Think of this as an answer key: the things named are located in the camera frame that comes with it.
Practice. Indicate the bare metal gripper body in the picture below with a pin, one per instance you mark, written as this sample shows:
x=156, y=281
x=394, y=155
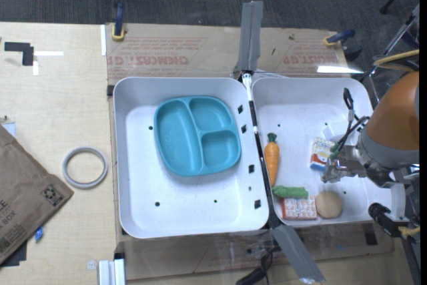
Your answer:
x=353, y=163

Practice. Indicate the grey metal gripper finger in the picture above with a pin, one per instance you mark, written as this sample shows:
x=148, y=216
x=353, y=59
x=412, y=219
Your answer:
x=327, y=176
x=335, y=161

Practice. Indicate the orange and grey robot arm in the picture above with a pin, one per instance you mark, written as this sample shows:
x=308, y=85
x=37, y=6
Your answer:
x=393, y=117

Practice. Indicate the white carton with colour print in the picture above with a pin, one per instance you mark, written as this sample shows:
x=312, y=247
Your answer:
x=320, y=151

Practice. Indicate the tan round biscuit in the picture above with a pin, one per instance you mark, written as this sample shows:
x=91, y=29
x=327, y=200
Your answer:
x=328, y=205

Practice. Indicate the green toy vegetable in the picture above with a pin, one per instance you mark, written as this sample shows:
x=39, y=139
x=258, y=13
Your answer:
x=290, y=191

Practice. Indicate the orange and white packet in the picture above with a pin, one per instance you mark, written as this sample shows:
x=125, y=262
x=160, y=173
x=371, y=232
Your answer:
x=298, y=209

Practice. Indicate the orange carrot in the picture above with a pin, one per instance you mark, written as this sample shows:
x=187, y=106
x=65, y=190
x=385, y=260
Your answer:
x=272, y=157

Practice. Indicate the white plastic tray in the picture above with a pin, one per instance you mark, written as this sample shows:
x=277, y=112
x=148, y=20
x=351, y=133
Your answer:
x=300, y=110
x=187, y=203

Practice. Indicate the blue divided plate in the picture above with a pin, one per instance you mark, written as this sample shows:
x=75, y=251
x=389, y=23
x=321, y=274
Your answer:
x=197, y=135

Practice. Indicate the brown cardboard board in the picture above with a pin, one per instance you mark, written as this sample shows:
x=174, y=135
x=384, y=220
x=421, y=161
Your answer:
x=207, y=50

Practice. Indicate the white tape roll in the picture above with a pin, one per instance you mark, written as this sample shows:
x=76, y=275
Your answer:
x=68, y=177

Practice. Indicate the brown paper envelope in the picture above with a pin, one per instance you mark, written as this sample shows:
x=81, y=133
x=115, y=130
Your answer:
x=23, y=190

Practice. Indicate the black cylinder on white bracket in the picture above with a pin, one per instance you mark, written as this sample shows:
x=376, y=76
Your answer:
x=383, y=215

